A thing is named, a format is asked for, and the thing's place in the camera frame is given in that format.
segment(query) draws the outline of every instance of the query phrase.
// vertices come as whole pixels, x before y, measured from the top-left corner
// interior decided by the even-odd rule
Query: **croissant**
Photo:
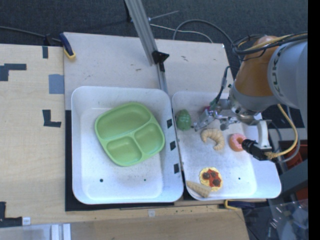
[[[217,128],[205,129],[201,132],[201,139],[203,142],[207,141],[207,138],[210,138],[216,142],[216,145],[213,147],[214,150],[221,150],[225,146],[225,138],[221,130]]]

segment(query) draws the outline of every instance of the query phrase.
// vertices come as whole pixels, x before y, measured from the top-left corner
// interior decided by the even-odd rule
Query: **toy donut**
[[[230,145],[230,148],[233,150],[233,151],[242,151],[244,150],[241,146],[241,143],[246,139],[246,136],[240,134],[240,133],[235,133],[235,134],[232,134],[229,138],[229,145]]]

